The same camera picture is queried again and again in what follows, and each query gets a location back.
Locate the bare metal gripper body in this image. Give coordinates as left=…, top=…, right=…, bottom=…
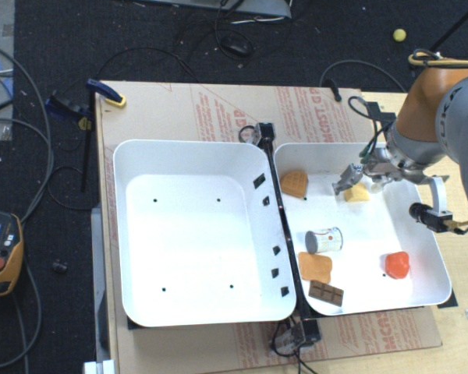
left=360, top=146, right=431, bottom=185

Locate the yellow toy cheese wedge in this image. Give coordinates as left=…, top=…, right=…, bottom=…
left=343, top=182, right=371, bottom=203

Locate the white plastic tray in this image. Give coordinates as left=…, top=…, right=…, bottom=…
left=112, top=139, right=298, bottom=328
left=273, top=142, right=453, bottom=317

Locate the orange toy waffle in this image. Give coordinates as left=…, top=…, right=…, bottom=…
left=278, top=170, right=310, bottom=199

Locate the white can with grey lid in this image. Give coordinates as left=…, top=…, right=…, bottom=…
left=304, top=226, right=344, bottom=255

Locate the thin black rod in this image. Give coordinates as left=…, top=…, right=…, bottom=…
left=261, top=137, right=311, bottom=323

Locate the orange toy toast slice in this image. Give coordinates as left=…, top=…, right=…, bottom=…
left=296, top=251, right=334, bottom=284

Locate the brown toy chocolate bar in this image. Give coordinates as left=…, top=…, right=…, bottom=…
left=307, top=279, right=346, bottom=308

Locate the brown cardboard board red print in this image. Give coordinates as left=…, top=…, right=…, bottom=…
left=95, top=80, right=444, bottom=367

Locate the black computer mouse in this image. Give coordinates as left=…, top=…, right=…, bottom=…
left=220, top=34, right=254, bottom=58

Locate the black cylinder on white bracket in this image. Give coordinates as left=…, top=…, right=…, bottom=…
left=409, top=175, right=454, bottom=234

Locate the black block with thin wires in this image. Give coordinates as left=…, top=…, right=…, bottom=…
left=252, top=122, right=276, bottom=146
left=273, top=316, right=322, bottom=355

